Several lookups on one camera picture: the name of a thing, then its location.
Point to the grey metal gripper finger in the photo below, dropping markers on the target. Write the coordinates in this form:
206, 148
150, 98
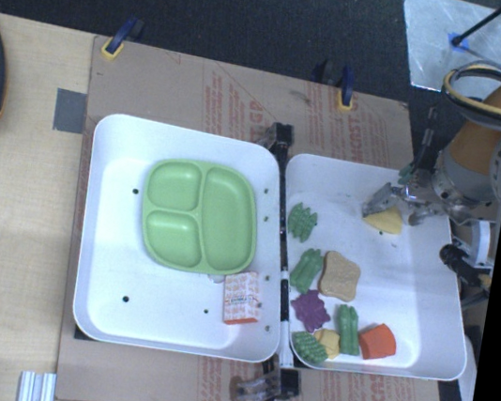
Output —
424, 214
381, 200

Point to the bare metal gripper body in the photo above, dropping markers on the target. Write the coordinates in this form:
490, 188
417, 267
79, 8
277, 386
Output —
425, 195

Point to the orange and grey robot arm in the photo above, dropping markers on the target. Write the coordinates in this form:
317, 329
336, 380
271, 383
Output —
479, 138

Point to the yellow toy cheese wedge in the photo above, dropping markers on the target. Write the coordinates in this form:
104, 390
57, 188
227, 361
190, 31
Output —
387, 221

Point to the white plastic tray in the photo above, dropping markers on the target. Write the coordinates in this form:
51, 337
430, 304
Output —
412, 288
165, 314

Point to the green toy lettuce leaf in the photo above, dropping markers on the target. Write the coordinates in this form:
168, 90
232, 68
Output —
301, 222

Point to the tan toy bread slice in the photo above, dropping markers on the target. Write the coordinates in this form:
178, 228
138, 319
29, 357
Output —
338, 276

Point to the green toy asparagus bundle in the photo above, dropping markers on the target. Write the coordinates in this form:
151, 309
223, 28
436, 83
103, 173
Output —
348, 330
306, 271

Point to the thin black and white rod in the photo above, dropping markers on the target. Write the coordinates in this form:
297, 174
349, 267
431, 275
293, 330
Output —
282, 243

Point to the purple toy grapes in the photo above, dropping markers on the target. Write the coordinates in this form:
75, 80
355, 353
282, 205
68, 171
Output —
310, 309

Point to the orange toy carrot piece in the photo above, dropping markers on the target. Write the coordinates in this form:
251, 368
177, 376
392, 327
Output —
377, 343

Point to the yellow toy food lump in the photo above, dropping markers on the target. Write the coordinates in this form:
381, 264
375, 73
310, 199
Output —
329, 342

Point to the green divided plate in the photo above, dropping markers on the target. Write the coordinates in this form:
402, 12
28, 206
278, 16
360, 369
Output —
223, 219

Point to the green toy pea pod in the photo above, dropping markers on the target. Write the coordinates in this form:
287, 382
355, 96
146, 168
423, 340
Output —
309, 347

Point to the orange and white carton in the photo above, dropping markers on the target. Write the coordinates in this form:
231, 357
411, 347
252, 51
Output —
241, 298

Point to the brown cardboard board, red print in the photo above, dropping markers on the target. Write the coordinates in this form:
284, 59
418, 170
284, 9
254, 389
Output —
165, 85

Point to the black cylinder on white bracket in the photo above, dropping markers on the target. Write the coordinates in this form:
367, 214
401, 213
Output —
457, 258

